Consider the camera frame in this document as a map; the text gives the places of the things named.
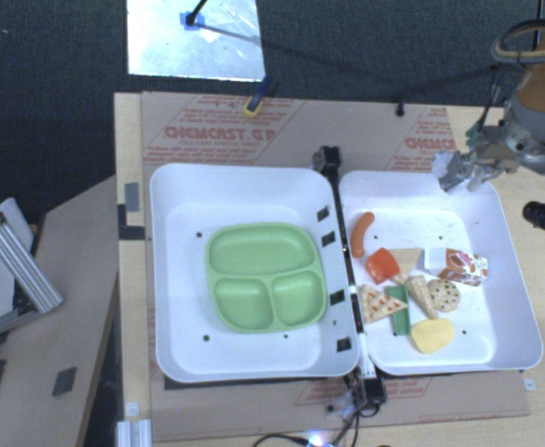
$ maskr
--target toy pizza slice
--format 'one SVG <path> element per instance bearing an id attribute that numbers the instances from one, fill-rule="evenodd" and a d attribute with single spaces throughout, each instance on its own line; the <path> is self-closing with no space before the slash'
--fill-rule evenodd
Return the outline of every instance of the toy pizza slice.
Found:
<path id="1" fill-rule="evenodd" d="M 392 298 L 382 291 L 374 290 L 369 285 L 359 287 L 359 299 L 364 323 L 373 323 L 394 313 L 406 309 L 408 304 Z"/>
<path id="2" fill-rule="evenodd" d="M 421 309 L 425 311 L 426 315 L 431 319 L 438 318 L 438 312 L 436 311 L 435 304 L 431 298 L 431 293 L 429 292 L 428 285 L 425 284 L 425 279 L 422 275 L 407 281 L 406 288 L 408 289 L 409 294 L 415 298 L 415 301 L 419 303 Z"/>

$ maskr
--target cardboard sheet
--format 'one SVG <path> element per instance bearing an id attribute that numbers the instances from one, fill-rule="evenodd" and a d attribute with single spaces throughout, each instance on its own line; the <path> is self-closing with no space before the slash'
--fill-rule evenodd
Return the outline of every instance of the cardboard sheet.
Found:
<path id="1" fill-rule="evenodd" d="M 398 117 L 386 104 L 265 100 L 260 115 L 241 113 L 246 99 L 224 95 L 142 96 L 144 187 L 169 162 L 308 167 L 322 145 L 338 145 L 341 173 L 354 169 L 426 171 L 432 155 L 455 142 L 446 109 L 407 105 Z M 144 194 L 150 234 L 149 194 Z M 340 427 L 328 403 L 342 379 L 216 386 L 166 382 L 157 366 L 152 247 L 147 238 L 150 375 L 154 441 L 233 437 Z M 388 402 L 363 426 L 417 424 L 528 415 L 518 372 L 391 378 Z"/>

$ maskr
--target toy tomato slice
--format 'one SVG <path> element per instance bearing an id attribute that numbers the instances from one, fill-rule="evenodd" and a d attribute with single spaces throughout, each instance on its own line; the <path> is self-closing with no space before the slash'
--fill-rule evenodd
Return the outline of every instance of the toy tomato slice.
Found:
<path id="1" fill-rule="evenodd" d="M 401 273 L 398 262 L 386 249 L 379 249 L 370 255 L 365 262 L 365 269 L 377 285 Z"/>

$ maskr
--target green divided plate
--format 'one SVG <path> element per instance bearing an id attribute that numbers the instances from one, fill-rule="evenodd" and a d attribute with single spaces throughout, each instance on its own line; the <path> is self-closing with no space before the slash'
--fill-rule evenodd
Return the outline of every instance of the green divided plate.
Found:
<path id="1" fill-rule="evenodd" d="M 318 250 L 289 223 L 247 223 L 217 231 L 206 245 L 216 313 L 238 332 L 302 328 L 326 310 Z"/>

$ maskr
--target white tray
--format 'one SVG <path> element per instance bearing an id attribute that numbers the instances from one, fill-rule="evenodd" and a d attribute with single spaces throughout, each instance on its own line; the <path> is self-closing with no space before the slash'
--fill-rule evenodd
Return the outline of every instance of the white tray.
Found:
<path id="1" fill-rule="evenodd" d="M 177 381 L 327 377 L 350 372 L 359 345 L 347 291 L 332 189 L 309 169 L 171 164 L 150 184 L 155 260 L 157 360 Z M 328 215 L 318 220 L 318 212 Z M 214 310 L 205 247 L 232 224 L 284 222 L 303 228 L 320 254 L 328 296 L 344 301 L 319 321 L 286 332 L 235 332 Z M 335 242 L 322 247 L 323 236 Z"/>
<path id="2" fill-rule="evenodd" d="M 363 267 L 368 255 L 386 249 L 448 247 L 487 258 L 489 277 L 479 287 L 461 283 L 458 308 L 440 318 L 455 325 L 455 339 L 431 355 L 417 351 L 407 336 L 394 336 L 389 318 L 366 327 L 374 364 L 395 375 L 527 369 L 539 363 L 543 344 L 529 302 L 508 226 L 494 187 L 477 192 L 442 191 L 431 174 L 353 171 L 340 183 L 347 232 L 370 210 L 374 224 L 363 241 L 363 258 L 353 260 L 357 283 L 372 283 Z M 412 275 L 423 274 L 419 261 Z M 414 324 L 427 316 L 410 303 Z"/>
<path id="3" fill-rule="evenodd" d="M 150 184 L 157 310 L 157 360 L 180 382 L 326 377 L 349 372 L 360 347 L 349 302 L 347 272 L 329 183 L 310 169 L 171 164 Z M 489 278 L 479 287 L 457 284 L 458 309 L 441 318 L 455 325 L 454 341 L 432 355 L 407 336 L 394 336 L 391 320 L 367 325 L 367 351 L 386 373 L 414 375 L 526 369 L 543 345 L 493 186 L 446 194 L 431 174 L 354 171 L 340 183 L 350 233 L 370 210 L 375 222 L 364 239 L 366 255 L 386 249 L 449 247 L 485 256 Z M 328 216 L 318 221 L 318 213 Z M 284 222 L 303 228 L 317 244 L 328 303 L 320 321 L 286 332 L 245 334 L 218 318 L 208 291 L 205 246 L 232 224 Z M 322 247 L 334 232 L 335 242 Z M 370 283 L 361 260 L 356 282 Z M 423 273 L 420 262 L 413 271 Z M 425 319 L 410 303 L 412 323 Z M 348 340 L 349 349 L 344 349 Z"/>

